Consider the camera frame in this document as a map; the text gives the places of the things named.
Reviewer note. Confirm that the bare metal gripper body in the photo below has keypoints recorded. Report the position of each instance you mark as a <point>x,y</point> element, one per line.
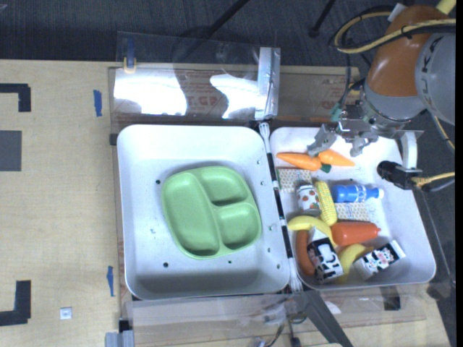
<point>356,123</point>

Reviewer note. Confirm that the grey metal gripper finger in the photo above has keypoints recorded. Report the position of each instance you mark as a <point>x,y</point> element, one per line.
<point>323,139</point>
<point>358,146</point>

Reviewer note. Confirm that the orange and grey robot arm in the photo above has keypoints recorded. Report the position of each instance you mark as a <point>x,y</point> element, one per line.
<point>396,71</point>

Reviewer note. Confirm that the orange carrot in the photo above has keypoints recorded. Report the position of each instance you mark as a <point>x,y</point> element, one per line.
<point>336,158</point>
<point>300,160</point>

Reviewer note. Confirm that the blue bottle with white cap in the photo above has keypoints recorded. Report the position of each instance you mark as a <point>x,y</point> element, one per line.
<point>349,193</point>

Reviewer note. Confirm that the beige patterned packet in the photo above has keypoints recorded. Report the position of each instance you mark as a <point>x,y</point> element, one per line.
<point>291,179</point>
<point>352,212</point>

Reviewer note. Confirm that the white can with red fruit print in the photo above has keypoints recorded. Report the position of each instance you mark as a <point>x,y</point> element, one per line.
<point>307,197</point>

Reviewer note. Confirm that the yellow corn cob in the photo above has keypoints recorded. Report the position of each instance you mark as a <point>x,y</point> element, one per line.
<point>326,202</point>

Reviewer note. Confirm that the yellow banana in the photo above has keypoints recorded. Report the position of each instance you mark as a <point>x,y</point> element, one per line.
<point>307,222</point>
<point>349,257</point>

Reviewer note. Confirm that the orange bottle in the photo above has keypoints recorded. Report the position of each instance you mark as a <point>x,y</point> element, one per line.
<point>352,232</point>

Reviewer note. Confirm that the white plastic tray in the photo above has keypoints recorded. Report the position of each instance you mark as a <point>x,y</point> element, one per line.
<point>405,230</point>
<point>144,193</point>

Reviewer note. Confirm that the orange sausage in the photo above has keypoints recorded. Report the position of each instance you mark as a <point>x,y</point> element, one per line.
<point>303,253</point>

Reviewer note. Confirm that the black and white cow-print carton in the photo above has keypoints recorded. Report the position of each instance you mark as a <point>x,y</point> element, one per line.
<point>380,259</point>
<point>325,262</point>

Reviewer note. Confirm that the green divided plate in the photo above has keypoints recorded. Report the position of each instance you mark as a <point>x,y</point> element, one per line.
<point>195,215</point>

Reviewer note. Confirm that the small white square block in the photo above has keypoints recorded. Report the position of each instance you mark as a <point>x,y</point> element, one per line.
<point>66,313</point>

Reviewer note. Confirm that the black cylinder on white bracket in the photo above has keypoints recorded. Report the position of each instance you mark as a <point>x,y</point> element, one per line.
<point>396,174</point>

